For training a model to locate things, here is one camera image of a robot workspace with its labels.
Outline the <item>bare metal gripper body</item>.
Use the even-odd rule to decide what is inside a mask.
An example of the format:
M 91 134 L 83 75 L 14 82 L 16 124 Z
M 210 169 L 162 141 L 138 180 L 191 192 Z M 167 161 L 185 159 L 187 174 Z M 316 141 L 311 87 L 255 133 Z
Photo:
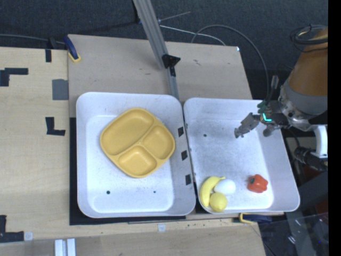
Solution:
M 326 105 L 324 97 L 280 95 L 277 100 L 265 99 L 259 104 L 259 121 L 277 129 L 327 129 L 328 124 L 313 121 L 326 111 Z

